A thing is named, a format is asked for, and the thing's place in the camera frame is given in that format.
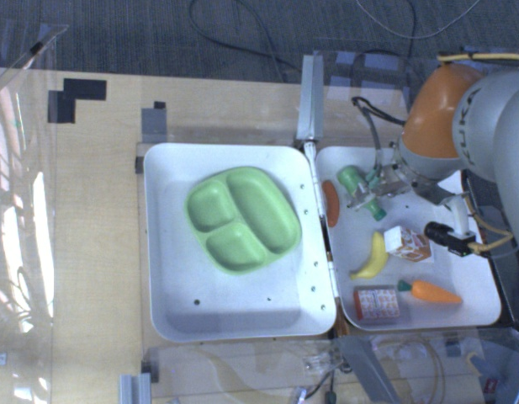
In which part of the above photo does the orange carrot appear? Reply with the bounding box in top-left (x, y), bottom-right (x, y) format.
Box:
top-left (396, 279), bottom-right (463, 305)

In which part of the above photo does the white plastic tray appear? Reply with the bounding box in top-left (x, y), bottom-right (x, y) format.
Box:
top-left (315, 146), bottom-right (503, 332)
top-left (143, 142), bottom-right (338, 344)

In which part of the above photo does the red sausage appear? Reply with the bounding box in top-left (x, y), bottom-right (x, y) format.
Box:
top-left (321, 179), bottom-right (341, 229)

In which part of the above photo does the white and orange carton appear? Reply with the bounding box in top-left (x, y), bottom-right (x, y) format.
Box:
top-left (383, 225), bottom-right (435, 263)

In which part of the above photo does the black cylinder on white bracket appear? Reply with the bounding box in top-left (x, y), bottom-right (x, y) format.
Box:
top-left (424, 194), bottom-right (477, 258)

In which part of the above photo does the green divided plate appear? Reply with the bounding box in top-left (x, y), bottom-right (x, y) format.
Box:
top-left (183, 166), bottom-right (304, 275)

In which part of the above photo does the thin black and white rod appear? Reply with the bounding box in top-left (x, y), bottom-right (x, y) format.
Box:
top-left (303, 140), bottom-right (341, 300)

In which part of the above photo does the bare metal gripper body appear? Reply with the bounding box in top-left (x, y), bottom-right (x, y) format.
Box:
top-left (374, 159), bottom-right (414, 198)

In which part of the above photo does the yellow banana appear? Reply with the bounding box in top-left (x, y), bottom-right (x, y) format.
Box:
top-left (349, 231), bottom-right (390, 281)

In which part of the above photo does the green bottle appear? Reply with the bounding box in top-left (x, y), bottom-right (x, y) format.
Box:
top-left (336, 165), bottom-right (388, 222)

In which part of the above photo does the orange and white can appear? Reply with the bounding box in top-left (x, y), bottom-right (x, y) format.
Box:
top-left (352, 285), bottom-right (401, 322)

